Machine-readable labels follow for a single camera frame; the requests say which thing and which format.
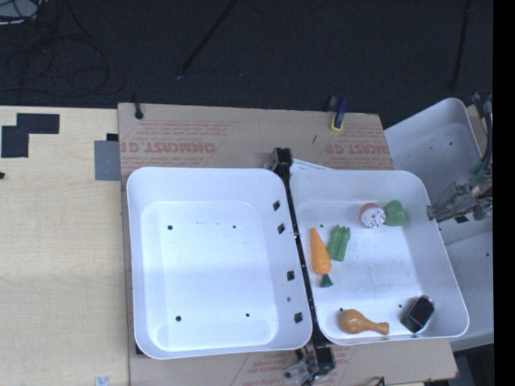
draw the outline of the green toy vegetable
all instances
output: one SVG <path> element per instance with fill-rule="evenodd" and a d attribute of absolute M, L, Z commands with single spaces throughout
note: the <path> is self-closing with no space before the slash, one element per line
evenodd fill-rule
<path fill-rule="evenodd" d="M 348 240 L 351 238 L 351 229 L 338 224 L 331 231 L 328 253 L 334 261 L 343 261 L 347 250 Z"/>
<path fill-rule="evenodd" d="M 386 214 L 385 224 L 389 226 L 401 226 L 406 222 L 406 211 L 398 200 L 392 200 L 383 207 Z"/>

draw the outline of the black fabric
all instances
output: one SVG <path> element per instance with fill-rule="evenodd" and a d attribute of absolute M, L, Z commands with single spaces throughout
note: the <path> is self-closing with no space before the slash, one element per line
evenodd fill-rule
<path fill-rule="evenodd" d="M 0 26 L 0 104 L 141 103 L 378 113 L 385 128 L 448 98 L 492 91 L 493 0 L 43 0 Z"/>

